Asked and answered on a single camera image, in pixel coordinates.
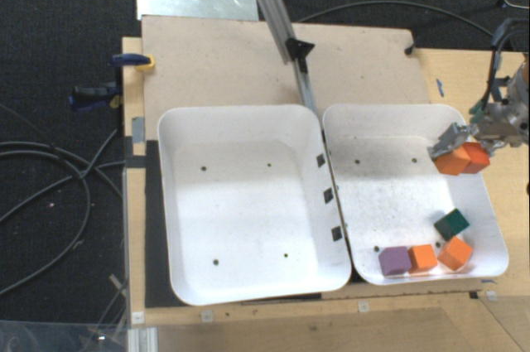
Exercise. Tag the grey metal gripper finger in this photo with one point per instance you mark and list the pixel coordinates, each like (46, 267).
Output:
(450, 139)
(494, 146)

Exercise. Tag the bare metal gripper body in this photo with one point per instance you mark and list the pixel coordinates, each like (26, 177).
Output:
(510, 126)

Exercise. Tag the orange cube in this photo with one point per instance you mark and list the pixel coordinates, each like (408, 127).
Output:
(455, 253)
(423, 258)
(459, 162)

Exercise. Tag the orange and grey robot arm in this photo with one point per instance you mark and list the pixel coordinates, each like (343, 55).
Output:
(525, 82)

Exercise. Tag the white plastic tray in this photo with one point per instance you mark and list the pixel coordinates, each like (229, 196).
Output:
(244, 209)
(393, 201)

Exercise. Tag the dark green cube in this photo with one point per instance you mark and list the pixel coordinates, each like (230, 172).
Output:
(450, 225)

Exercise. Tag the thin black rod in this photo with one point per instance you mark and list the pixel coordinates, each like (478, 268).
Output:
(337, 201)

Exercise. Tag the purple cube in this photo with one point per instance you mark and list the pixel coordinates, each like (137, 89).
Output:
(394, 260)

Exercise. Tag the pale brown flat board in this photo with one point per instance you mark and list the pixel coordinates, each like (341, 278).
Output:
(223, 68)

